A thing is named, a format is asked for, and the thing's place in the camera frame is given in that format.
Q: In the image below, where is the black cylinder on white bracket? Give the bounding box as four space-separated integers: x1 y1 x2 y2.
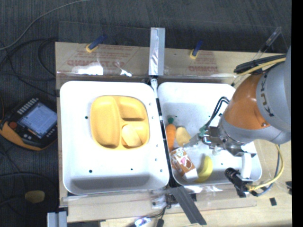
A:
224 150 258 197

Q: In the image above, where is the white plastic tray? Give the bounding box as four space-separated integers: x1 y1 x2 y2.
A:
157 81 263 187
59 80 170 195

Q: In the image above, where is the yellow biscuit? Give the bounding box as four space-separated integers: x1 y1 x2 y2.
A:
175 126 192 148

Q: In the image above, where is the brown cardboard board red print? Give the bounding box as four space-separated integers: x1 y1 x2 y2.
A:
54 41 292 223

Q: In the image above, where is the white and orange carton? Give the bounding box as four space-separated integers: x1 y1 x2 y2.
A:
169 147 199 183

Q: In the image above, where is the pale yellow bread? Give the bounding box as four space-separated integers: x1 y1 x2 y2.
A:
121 123 143 148

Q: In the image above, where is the orange carrot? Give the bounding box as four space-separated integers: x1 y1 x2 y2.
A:
165 117 177 152

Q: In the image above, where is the yellow divided plate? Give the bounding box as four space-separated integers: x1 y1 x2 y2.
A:
89 95 151 150

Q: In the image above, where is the yellow banana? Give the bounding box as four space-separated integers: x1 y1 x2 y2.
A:
194 155 214 183

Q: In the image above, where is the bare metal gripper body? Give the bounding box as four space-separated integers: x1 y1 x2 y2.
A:
201 125 244 157

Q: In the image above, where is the yellow oval object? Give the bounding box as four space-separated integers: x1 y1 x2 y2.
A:
24 190 46 204

